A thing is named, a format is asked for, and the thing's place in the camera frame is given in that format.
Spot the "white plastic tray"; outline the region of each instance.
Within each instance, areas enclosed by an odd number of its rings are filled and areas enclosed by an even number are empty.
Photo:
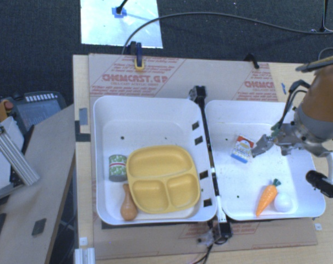
[[[141,98],[104,96],[96,100],[93,108],[97,182],[97,212],[112,225],[201,222],[216,213],[215,193],[212,185],[210,162],[203,121],[199,107],[192,101],[175,98]],[[202,137],[203,142],[195,144]],[[192,156],[197,172],[208,171],[200,179],[200,199],[186,210],[165,214],[139,211],[136,219],[125,221],[120,208],[124,200],[123,183],[108,179],[110,155],[128,156],[134,150],[147,146],[178,145]],[[204,207],[205,200],[212,205]]]
[[[311,154],[293,150],[282,156],[274,145],[268,152],[251,158],[248,163],[231,157],[238,135],[256,142],[281,118],[284,103],[248,101],[211,101],[206,106],[212,153],[221,195],[222,208],[229,217],[244,221],[317,217],[325,211],[325,200],[306,181],[308,171],[315,169]],[[285,121],[290,122],[289,113]],[[277,178],[278,192],[289,194],[293,207],[289,212],[277,212],[270,205],[259,216],[256,206],[263,189]]]

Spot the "toy carrot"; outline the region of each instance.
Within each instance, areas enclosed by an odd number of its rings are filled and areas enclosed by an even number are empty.
[[[258,203],[258,207],[256,208],[256,216],[259,216],[263,210],[265,210],[265,208],[275,199],[276,195],[277,195],[277,189],[276,187],[279,186],[281,183],[279,180],[274,179],[272,185],[267,186]]]

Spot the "black floor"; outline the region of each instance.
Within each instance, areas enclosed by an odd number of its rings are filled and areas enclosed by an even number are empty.
[[[323,14],[323,0],[157,0],[157,5],[159,16],[220,12],[304,32],[319,29]],[[333,47],[333,34],[297,33],[236,18],[184,16],[160,24],[163,49],[145,49],[145,55],[241,61],[252,53],[261,62],[305,63]],[[333,0],[325,24],[333,30]],[[69,105],[72,55],[88,53],[120,54],[121,47],[81,44],[80,0],[0,0],[0,98],[51,90]],[[52,263],[72,262],[71,193]]]

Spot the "yellow divided tray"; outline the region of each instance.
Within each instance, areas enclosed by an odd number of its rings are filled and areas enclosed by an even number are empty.
[[[140,148],[127,159],[127,178],[136,206],[146,213],[168,213],[194,206],[200,196],[191,155],[179,146]]]

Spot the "orange carrot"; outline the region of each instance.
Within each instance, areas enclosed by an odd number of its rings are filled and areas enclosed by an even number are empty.
[[[265,208],[275,199],[277,195],[276,187],[280,184],[281,183],[279,180],[274,179],[272,185],[266,186],[260,197],[258,207],[256,208],[256,216],[259,216],[263,212],[263,210],[265,210]]]

